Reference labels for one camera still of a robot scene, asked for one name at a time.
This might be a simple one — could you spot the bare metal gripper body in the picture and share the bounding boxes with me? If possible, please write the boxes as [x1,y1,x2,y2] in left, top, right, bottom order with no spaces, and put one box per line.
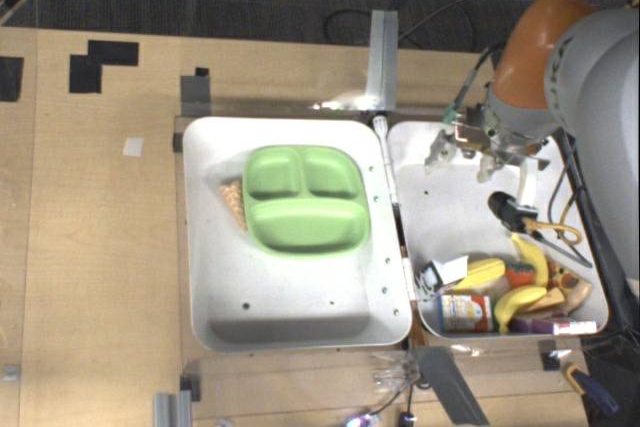
[451,104,547,165]

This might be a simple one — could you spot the white plastic tray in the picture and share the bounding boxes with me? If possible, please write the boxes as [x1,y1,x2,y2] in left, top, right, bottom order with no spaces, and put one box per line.
[387,119,611,342]
[181,115,415,355]

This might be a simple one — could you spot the yellow banana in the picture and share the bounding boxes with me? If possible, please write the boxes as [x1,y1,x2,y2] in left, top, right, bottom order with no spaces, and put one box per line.
[492,285,549,336]
[509,232,550,289]

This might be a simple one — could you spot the red strawberry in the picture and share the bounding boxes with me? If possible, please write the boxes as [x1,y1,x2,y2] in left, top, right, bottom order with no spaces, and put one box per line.
[504,260,538,289]

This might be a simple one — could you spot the white and black carton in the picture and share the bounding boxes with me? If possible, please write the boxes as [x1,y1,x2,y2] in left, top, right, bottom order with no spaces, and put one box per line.
[416,254,470,300]

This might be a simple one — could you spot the pizza slice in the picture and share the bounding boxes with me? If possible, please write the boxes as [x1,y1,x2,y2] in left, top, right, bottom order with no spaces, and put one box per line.
[546,259,594,314]

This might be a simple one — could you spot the white and red can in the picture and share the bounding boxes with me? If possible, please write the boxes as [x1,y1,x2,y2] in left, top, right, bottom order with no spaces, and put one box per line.
[437,293,497,334]

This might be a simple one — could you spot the green divided plate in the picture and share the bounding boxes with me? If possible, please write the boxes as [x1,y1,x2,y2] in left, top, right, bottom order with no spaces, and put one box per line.
[241,144,373,261]

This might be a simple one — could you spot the purple and white box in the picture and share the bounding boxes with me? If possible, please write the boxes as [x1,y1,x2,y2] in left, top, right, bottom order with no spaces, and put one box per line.
[509,314,599,337]

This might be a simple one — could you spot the tan waffle biscuit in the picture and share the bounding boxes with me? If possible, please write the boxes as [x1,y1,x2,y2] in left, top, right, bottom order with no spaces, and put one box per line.
[218,179,250,234]

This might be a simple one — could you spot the black cylinder on white bracket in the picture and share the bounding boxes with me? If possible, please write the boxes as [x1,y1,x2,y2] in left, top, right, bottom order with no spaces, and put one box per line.
[487,158,541,234]

